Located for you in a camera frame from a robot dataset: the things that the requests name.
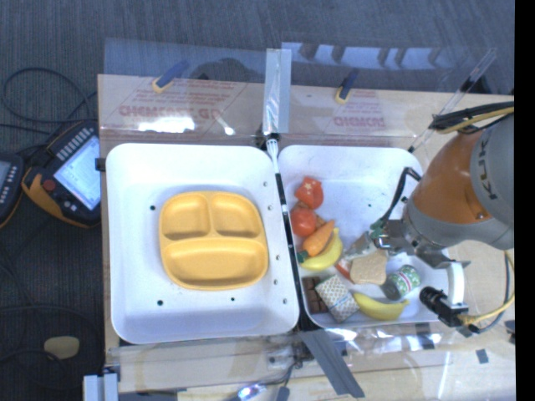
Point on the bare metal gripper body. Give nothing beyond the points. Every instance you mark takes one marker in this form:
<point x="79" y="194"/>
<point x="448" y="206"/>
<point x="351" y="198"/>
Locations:
<point x="397" y="235"/>

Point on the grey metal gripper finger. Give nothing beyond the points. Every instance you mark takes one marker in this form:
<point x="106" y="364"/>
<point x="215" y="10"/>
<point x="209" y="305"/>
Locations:
<point x="358" y="245"/>

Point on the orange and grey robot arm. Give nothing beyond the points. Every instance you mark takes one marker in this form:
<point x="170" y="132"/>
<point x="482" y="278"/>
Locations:
<point x="455" y="190"/>

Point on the tan bread slice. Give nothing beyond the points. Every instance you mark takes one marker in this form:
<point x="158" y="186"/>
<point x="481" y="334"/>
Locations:
<point x="368" y="270"/>

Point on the red and white flat piece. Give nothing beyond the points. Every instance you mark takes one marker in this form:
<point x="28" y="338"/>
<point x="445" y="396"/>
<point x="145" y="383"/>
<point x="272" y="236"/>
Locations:
<point x="343" y="269"/>

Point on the yellow banana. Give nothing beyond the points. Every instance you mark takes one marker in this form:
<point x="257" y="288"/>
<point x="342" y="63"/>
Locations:
<point x="378" y="307"/>
<point x="328" y="258"/>

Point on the orange carrot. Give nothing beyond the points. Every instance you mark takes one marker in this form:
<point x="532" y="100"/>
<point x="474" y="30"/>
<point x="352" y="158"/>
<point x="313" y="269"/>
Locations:
<point x="319" y="238"/>

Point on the green and white can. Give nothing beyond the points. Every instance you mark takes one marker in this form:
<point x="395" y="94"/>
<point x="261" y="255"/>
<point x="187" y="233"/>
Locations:
<point x="403" y="281"/>

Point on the white patterned carton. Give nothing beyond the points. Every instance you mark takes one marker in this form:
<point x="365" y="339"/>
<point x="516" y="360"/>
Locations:
<point x="337" y="298"/>

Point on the red tomato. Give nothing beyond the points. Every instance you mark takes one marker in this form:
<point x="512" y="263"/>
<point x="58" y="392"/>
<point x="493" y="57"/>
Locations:
<point x="302" y="221"/>

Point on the brown chocolate bar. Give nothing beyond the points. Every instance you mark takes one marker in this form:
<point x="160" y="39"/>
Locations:
<point x="312" y="295"/>

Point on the white plastic tray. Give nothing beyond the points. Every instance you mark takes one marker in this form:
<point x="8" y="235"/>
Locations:
<point x="355" y="178"/>
<point x="134" y="245"/>

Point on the red pizza slice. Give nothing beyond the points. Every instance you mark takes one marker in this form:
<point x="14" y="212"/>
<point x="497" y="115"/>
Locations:
<point x="310" y="192"/>

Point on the yellow divided plate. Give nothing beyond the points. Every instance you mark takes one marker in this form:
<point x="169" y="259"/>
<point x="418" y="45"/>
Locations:
<point x="213" y="240"/>

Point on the brown cardboard board red print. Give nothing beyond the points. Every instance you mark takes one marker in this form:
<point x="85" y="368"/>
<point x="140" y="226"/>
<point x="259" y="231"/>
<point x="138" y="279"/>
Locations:
<point x="200" y="107"/>

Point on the black cylinder on white bracket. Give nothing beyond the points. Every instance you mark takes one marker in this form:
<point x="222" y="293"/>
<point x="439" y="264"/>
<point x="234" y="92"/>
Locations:
<point x="444" y="305"/>

